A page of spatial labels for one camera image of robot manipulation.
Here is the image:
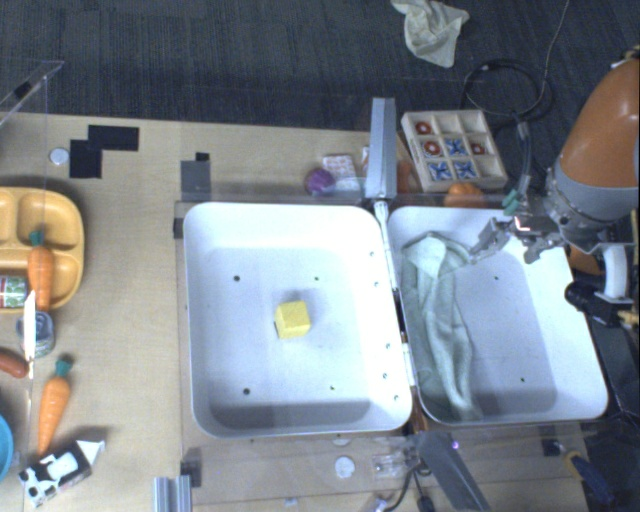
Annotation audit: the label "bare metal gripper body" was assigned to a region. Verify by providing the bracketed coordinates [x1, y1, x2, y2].
[507, 199, 576, 251]

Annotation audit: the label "pale green towel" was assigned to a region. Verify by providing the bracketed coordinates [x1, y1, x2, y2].
[399, 230, 486, 423]

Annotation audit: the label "orange toy fruit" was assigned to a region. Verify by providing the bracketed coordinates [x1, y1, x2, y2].
[443, 181, 490, 209]

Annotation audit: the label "white plastic tray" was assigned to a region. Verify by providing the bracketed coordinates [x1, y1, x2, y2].
[387, 205, 610, 428]
[182, 201, 414, 441]

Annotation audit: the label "wooden noughts and crosses box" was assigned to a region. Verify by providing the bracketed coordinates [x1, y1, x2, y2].
[399, 108, 509, 194]

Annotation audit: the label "white and red packet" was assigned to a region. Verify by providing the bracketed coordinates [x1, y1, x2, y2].
[321, 153, 359, 182]

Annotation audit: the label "purple grapes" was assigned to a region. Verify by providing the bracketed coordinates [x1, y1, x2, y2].
[304, 167, 337, 197]

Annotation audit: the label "crumpled white cloth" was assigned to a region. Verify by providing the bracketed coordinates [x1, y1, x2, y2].
[389, 0, 472, 69]

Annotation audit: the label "yellow cube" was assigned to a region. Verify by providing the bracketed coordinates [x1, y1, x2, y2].
[273, 299, 313, 341]

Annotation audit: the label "orange divided plate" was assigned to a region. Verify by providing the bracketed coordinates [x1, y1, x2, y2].
[0, 187, 86, 312]

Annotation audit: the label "orange carrot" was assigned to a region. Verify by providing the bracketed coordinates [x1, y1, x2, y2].
[36, 356, 76, 459]
[26, 230, 56, 313]

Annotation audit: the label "small grey can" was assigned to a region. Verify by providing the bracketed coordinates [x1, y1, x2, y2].
[16, 310, 56, 359]

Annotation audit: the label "red and green can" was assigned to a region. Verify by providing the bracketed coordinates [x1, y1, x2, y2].
[0, 274, 29, 309]

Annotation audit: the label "brown sausage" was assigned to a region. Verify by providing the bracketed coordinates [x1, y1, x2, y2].
[0, 346, 31, 380]

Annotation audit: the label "black and white milk carton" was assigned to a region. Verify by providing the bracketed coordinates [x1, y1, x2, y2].
[18, 438, 107, 509]

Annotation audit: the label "blue bowl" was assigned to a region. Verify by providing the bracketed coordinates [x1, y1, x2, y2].
[0, 413, 15, 484]

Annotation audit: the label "black cylinder on white bracket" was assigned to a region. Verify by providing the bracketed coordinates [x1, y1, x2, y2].
[564, 244, 636, 327]

